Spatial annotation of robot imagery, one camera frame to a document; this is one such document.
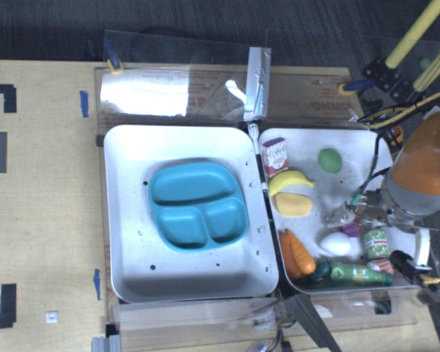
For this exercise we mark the orange carrot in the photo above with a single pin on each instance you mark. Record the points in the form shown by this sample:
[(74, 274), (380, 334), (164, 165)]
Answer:
[(287, 260), (302, 253)]

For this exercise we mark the small white square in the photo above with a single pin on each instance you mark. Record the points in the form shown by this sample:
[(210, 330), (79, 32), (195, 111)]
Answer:
[(52, 317)]

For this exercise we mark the red and white carton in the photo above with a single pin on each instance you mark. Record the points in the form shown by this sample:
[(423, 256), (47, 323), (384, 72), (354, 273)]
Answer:
[(275, 158)]

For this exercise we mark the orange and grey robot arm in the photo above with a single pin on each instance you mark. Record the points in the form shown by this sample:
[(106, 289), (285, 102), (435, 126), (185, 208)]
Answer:
[(421, 167)]

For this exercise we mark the dark green toy vegetable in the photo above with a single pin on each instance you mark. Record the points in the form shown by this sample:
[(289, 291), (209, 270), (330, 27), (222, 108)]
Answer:
[(320, 271)]

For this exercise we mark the blue divided plate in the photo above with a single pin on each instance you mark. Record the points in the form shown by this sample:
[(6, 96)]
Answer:
[(198, 207)]

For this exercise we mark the pink sausage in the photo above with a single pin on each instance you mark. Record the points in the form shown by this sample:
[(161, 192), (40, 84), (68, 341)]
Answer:
[(383, 265)]

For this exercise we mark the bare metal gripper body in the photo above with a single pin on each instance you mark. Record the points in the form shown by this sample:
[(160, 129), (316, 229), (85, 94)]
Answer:
[(377, 207)]

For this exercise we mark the yellow bread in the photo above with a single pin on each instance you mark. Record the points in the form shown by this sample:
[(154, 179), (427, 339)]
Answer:
[(293, 204)]

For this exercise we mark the yellow banana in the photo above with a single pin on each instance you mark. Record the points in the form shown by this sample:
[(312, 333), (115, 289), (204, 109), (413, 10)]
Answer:
[(287, 180)]

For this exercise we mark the white egg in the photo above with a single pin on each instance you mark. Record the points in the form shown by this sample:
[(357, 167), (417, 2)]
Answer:
[(335, 243)]

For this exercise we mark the purple toy piece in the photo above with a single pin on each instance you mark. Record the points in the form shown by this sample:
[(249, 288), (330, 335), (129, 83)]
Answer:
[(350, 230)]

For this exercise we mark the green bottle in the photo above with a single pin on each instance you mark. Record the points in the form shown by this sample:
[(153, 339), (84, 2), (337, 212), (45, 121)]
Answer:
[(355, 274)]

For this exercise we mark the green and white can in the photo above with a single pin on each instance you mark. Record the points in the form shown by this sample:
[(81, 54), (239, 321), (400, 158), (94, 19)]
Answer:
[(376, 243)]

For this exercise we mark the black cylinder on white bracket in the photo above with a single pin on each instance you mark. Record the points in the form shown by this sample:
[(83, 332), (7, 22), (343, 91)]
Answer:
[(407, 264)]

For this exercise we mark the white plastic tray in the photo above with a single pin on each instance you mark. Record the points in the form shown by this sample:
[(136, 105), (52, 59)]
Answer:
[(132, 215), (330, 196)]

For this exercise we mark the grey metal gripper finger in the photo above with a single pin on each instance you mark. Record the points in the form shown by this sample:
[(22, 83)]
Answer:
[(338, 218), (352, 206)]

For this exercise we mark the green lime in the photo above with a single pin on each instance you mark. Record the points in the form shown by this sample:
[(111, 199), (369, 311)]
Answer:
[(330, 160)]

